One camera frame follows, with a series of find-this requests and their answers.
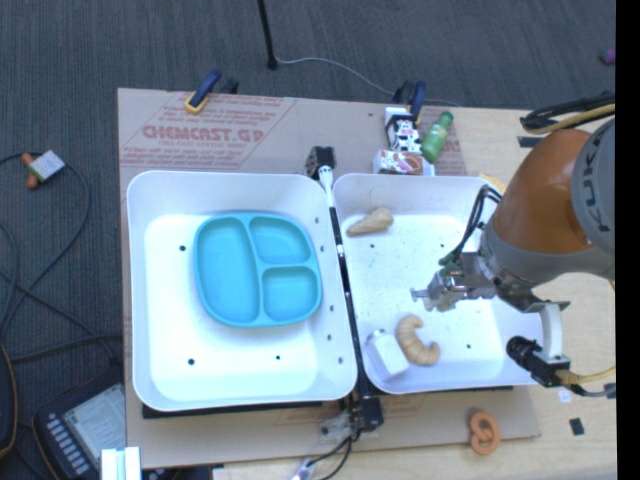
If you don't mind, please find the small white bottle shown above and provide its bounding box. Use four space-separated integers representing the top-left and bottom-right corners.
364 328 411 377

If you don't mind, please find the brown and white carton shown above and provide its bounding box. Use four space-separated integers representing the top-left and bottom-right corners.
371 148 436 176

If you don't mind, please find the cow print white carton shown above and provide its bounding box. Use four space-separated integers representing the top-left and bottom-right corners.
384 106 423 155

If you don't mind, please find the beige toy carrot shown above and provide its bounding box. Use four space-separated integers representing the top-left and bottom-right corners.
345 206 396 238

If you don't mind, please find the blue divided plate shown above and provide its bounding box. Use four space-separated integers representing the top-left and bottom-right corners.
192 210 324 329

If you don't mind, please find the brown cardboard board red print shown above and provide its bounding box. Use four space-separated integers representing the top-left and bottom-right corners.
116 87 542 470

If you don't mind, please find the green toy bottle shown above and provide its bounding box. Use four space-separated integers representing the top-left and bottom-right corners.
420 110 455 164

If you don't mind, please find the orange toy sausage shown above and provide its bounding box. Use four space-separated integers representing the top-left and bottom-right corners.
20 152 41 191

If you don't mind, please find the tan toy croissant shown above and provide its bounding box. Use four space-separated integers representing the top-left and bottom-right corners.
394 313 442 368

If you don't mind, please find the white plastic tray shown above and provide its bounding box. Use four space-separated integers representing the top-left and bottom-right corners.
125 169 359 413
331 172 547 396

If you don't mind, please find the thin black and white rod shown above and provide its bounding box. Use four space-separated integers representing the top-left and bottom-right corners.
317 164 370 400

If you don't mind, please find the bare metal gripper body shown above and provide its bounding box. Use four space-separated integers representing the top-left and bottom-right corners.
446 251 503 301

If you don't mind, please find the black cylinder on white bracket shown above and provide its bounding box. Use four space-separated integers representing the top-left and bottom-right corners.
505 299 573 389

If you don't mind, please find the white and green packet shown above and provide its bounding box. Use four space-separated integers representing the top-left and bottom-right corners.
27 149 67 183

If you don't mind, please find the orange toy pretzel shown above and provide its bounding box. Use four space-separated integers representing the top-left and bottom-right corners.
467 409 502 456

